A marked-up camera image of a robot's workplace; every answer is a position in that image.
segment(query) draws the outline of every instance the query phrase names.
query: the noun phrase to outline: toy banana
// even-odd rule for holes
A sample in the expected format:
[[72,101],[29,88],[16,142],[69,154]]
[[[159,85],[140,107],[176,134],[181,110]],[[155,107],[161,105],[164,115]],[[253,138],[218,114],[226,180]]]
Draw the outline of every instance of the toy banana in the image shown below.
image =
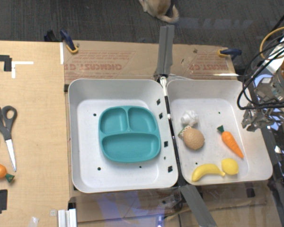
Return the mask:
[[221,171],[217,165],[208,163],[200,165],[194,170],[192,174],[192,181],[196,182],[206,174],[219,174],[221,176],[225,176],[225,172]]

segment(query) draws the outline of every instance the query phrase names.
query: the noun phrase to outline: yellow lemon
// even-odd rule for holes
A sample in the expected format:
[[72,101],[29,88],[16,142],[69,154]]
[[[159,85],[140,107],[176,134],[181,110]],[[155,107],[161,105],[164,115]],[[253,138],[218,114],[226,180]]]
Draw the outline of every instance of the yellow lemon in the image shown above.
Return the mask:
[[226,158],[222,160],[222,170],[229,175],[235,175],[239,172],[239,165],[236,160]]

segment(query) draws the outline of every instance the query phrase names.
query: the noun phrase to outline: white tray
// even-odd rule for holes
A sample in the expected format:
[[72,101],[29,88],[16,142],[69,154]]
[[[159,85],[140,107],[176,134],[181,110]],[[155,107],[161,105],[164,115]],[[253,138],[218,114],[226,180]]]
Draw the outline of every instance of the white tray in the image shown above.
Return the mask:
[[[72,181],[79,191],[167,188],[177,182],[175,152],[159,83],[152,80],[78,79],[69,86],[69,105]],[[100,115],[110,107],[125,105],[145,107],[156,117],[161,150],[154,159],[118,163],[106,158],[101,151]]]
[[[170,113],[181,170],[190,184],[261,181],[271,177],[272,164],[261,131],[249,132],[241,126],[244,111],[237,107],[241,90],[242,83],[234,80],[173,80],[168,83]],[[242,97],[240,103],[246,105],[247,100]],[[185,110],[194,110],[198,114],[199,122],[193,128],[199,129],[205,138],[204,146],[196,151],[186,147],[178,137],[184,127],[181,117]],[[221,134],[217,130],[220,125],[233,134],[243,152],[243,159],[222,142]],[[192,172],[197,166],[214,163],[222,169],[221,161],[229,157],[239,164],[237,175],[205,175],[197,182],[191,181]]]

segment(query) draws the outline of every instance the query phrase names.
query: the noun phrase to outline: cardboard box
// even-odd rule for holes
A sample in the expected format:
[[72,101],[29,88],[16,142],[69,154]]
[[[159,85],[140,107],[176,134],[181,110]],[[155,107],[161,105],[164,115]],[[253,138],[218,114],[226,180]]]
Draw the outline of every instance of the cardboard box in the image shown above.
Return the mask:
[[[65,84],[76,79],[153,79],[158,44],[74,41],[77,54],[64,48]],[[231,57],[219,46],[174,44],[171,74],[189,79],[235,79]]]
[[[158,44],[75,41],[79,52],[64,48],[65,84],[76,79],[155,79]],[[236,79],[230,56],[219,57],[217,46],[173,45],[171,78]],[[177,188],[85,194],[76,190],[71,179],[69,105],[66,93],[69,147],[70,202],[76,204],[78,222],[151,215],[173,215],[190,211]],[[243,183],[200,187],[209,210],[265,204],[262,186]]]

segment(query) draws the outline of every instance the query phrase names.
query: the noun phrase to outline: floor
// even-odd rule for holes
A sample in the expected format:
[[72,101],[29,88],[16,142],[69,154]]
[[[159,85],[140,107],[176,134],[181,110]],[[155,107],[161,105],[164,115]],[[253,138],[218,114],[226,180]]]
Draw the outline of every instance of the floor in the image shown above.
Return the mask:
[[[175,44],[206,44],[242,50],[234,59],[242,73],[262,39],[284,26],[284,0],[171,0],[180,20]],[[0,40],[60,39],[158,43],[166,23],[144,13],[138,0],[0,0]]]

